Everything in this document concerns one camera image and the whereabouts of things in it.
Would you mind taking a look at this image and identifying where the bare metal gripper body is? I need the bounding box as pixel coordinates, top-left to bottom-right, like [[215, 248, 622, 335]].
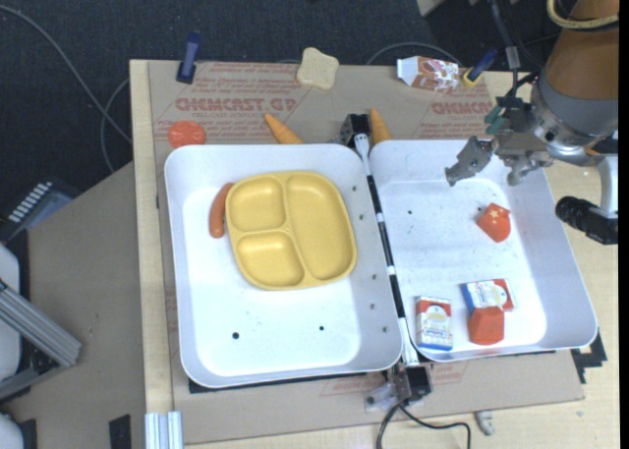
[[492, 127, 619, 169]]

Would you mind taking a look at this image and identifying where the white plastic tray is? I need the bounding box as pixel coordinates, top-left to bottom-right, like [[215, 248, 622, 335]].
[[368, 138, 600, 365], [163, 142, 406, 389]]

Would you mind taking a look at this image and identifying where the white and orange milk carton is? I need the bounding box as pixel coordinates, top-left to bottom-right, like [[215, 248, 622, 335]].
[[396, 55, 461, 95]]

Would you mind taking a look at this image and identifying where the orange carrot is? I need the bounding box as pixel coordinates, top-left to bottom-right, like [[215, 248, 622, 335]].
[[262, 112, 305, 146], [369, 107, 393, 143]]

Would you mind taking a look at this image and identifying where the thin black and white rod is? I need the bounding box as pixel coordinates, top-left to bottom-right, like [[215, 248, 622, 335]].
[[354, 134, 421, 366]]

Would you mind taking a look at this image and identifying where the white red blue printed carton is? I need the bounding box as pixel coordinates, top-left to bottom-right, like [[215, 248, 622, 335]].
[[460, 277, 518, 314], [414, 295, 455, 353]]

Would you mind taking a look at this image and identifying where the plain orange carton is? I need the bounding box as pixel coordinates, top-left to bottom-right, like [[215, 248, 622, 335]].
[[467, 304, 506, 347]]

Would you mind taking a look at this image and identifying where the brown cardboard board red print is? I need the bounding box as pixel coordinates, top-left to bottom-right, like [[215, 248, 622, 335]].
[[146, 59, 587, 446]]

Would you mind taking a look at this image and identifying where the yellow divided plate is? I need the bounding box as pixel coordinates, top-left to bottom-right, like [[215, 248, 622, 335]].
[[224, 170, 359, 292]]

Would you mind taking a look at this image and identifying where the beige bread slice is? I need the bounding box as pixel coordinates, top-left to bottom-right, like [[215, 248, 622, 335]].
[[295, 46, 341, 93]]

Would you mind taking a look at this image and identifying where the orange sausage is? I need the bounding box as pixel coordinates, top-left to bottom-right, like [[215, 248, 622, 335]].
[[207, 182, 237, 240]]

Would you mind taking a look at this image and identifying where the orange round slice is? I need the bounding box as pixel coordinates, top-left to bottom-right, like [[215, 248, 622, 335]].
[[167, 119, 207, 149]]

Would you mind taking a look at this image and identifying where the black cylinder on white bracket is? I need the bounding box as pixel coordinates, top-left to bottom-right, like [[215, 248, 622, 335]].
[[554, 151, 619, 247]]

